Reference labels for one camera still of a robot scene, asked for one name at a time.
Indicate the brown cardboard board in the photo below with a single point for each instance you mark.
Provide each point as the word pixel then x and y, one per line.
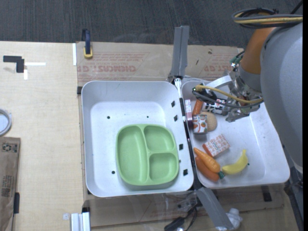
pixel 115 64

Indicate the yellow banana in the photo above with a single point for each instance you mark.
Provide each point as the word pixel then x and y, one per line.
pixel 237 167

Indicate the small can with orange print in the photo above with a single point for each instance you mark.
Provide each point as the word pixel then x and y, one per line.
pixel 200 124

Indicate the black and white cow carton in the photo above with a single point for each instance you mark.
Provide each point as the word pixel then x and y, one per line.
pixel 211 106

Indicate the green divided plate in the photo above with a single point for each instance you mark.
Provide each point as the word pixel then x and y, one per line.
pixel 131 157

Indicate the brown paper bag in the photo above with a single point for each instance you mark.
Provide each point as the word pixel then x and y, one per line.
pixel 7 177

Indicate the small pink carton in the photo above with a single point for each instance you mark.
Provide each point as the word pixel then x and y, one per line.
pixel 188 112

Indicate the orange carrot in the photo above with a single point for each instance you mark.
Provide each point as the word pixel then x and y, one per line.
pixel 205 171
pixel 197 107
pixel 208 160

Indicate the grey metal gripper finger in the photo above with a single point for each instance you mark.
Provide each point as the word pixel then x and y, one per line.
pixel 228 105
pixel 234 117

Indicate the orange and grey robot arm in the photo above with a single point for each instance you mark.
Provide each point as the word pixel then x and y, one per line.
pixel 281 85

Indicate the tan biscuit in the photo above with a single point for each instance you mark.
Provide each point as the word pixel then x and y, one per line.
pixel 212 123

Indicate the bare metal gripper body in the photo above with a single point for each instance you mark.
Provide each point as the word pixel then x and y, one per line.
pixel 243 90

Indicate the orange and white carton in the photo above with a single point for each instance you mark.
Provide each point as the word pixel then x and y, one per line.
pixel 216 145

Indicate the white plastic tray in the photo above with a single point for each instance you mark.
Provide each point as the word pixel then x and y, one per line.
pixel 255 148
pixel 103 138

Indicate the crumpled white paper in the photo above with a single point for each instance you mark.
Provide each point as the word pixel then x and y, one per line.
pixel 234 218

